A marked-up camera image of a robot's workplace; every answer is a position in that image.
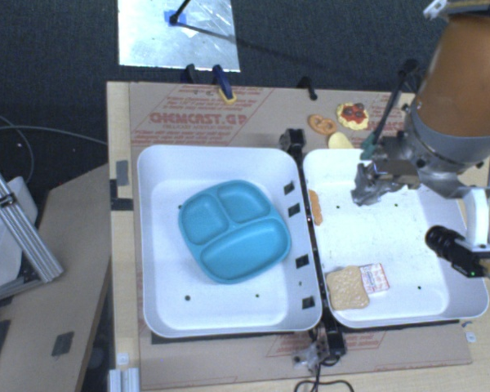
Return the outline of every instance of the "wooden table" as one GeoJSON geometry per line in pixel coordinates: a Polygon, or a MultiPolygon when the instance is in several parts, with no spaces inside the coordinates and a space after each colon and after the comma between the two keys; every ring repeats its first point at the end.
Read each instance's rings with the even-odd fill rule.
{"type": "MultiPolygon", "coordinates": [[[[153,89],[163,93],[163,97],[178,92],[175,85],[154,85],[153,89]]],[[[112,239],[113,239],[113,279],[114,279],[114,326],[115,326],[115,348],[118,356],[117,368],[138,368],[140,366],[140,343],[138,340],[138,294],[136,275],[136,248],[135,248],[135,214],[130,208],[123,207],[123,203],[130,203],[133,199],[132,187],[132,164],[131,164],[131,138],[136,138],[134,124],[131,129],[130,111],[136,100],[138,91],[130,91],[131,85],[124,82],[109,83],[108,85],[108,110],[109,110],[109,177],[116,199],[120,201],[120,207],[111,213],[112,239]],[[116,184],[122,173],[122,184],[116,184]]],[[[200,91],[206,91],[207,87],[200,87],[200,91]]],[[[256,110],[249,115],[250,127],[248,133],[231,131],[226,138],[220,140],[221,145],[233,142],[237,145],[254,146],[275,145],[280,133],[278,128],[269,129],[271,122],[286,120],[282,127],[303,127],[307,133],[307,149],[325,148],[325,140],[309,133],[306,124],[308,114],[328,113],[333,117],[333,110],[325,101],[333,96],[333,100],[343,98],[345,100],[367,95],[352,91],[335,92],[318,91],[319,99],[310,102],[305,91],[289,89],[266,89],[265,99],[258,103],[258,109],[266,109],[269,106],[271,116],[268,122],[262,122],[256,110]],[[290,114],[301,111],[301,114],[290,114]]],[[[153,101],[142,100],[152,109],[153,101]]],[[[468,171],[463,180],[467,184],[483,185],[486,180],[487,167],[480,170],[468,171]]],[[[486,281],[490,294],[490,281],[486,281]]],[[[371,372],[364,374],[348,374],[334,376],[331,379],[341,378],[348,380],[356,391],[461,391],[461,390],[490,390],[490,306],[487,313],[476,320],[466,324],[466,332],[473,332],[476,341],[470,344],[470,352],[474,362],[470,365],[451,367],[430,367],[428,369],[411,368],[409,370],[398,370],[390,372],[371,372]]],[[[282,381],[259,381],[253,383],[234,383],[231,385],[208,385],[197,388],[197,391],[292,391],[296,381],[294,379],[282,381]]],[[[333,390],[346,390],[344,386],[338,385],[333,390]]]]}

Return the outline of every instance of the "wire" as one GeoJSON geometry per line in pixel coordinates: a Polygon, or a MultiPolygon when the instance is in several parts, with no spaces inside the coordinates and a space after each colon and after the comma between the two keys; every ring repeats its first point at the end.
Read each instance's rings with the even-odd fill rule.
{"type": "MultiPolygon", "coordinates": [[[[14,127],[15,124],[13,122],[11,122],[9,119],[6,119],[4,118],[1,114],[0,114],[0,120],[4,123],[6,123],[7,125],[9,125],[10,127],[14,127]]],[[[25,184],[28,184],[31,179],[33,178],[33,174],[34,174],[34,153],[33,153],[33,147],[31,146],[31,144],[29,143],[29,140],[27,139],[27,137],[24,135],[24,133],[20,130],[20,129],[16,129],[16,132],[18,133],[18,135],[20,136],[20,138],[22,140],[24,140],[25,142],[25,146],[27,147],[27,150],[29,151],[29,174],[27,175],[27,178],[25,179],[25,184]]]]}
{"type": "Polygon", "coordinates": [[[54,132],[56,134],[62,134],[67,136],[73,136],[74,138],[79,138],[81,140],[88,140],[90,142],[94,142],[100,145],[107,145],[107,143],[103,140],[97,140],[96,138],[91,138],[87,135],[77,134],[74,132],[63,131],[62,129],[56,129],[54,127],[32,127],[30,125],[10,125],[8,127],[0,127],[0,131],[9,131],[9,130],[19,130],[26,129],[30,131],[44,131],[44,132],[54,132]]]}
{"type": "Polygon", "coordinates": [[[334,364],[336,364],[337,362],[339,362],[339,359],[337,359],[334,363],[327,363],[327,364],[320,363],[319,366],[318,366],[318,369],[316,370],[316,379],[315,379],[315,381],[304,380],[304,381],[297,382],[296,383],[296,386],[294,387],[294,392],[298,392],[298,390],[300,389],[300,387],[302,385],[312,385],[312,389],[310,390],[310,392],[318,392],[318,388],[321,385],[326,386],[326,385],[339,385],[339,384],[346,385],[346,387],[349,388],[349,391],[350,392],[355,392],[354,391],[354,388],[352,387],[352,385],[349,382],[347,382],[347,381],[339,380],[339,381],[323,382],[323,381],[320,381],[319,380],[319,378],[321,377],[321,367],[322,366],[331,367],[334,364]]]}

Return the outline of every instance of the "metal sheet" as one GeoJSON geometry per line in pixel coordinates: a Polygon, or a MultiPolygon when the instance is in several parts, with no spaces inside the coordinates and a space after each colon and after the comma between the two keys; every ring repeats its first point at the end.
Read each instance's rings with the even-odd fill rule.
{"type": "Polygon", "coordinates": [[[121,65],[239,72],[230,0],[192,0],[177,26],[174,13],[184,0],[118,0],[121,65]]]}

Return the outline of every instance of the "metal frame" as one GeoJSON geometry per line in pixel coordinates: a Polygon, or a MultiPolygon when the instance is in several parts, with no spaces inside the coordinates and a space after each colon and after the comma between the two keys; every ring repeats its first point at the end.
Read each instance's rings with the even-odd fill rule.
{"type": "MultiPolygon", "coordinates": [[[[1,174],[0,218],[22,248],[25,257],[33,266],[41,283],[49,283],[64,272],[58,260],[40,238],[34,225],[24,214],[20,204],[16,201],[15,195],[11,193],[1,174]]],[[[20,284],[19,279],[23,278],[20,277],[0,287],[0,299],[40,284],[37,281],[20,284]]]]}

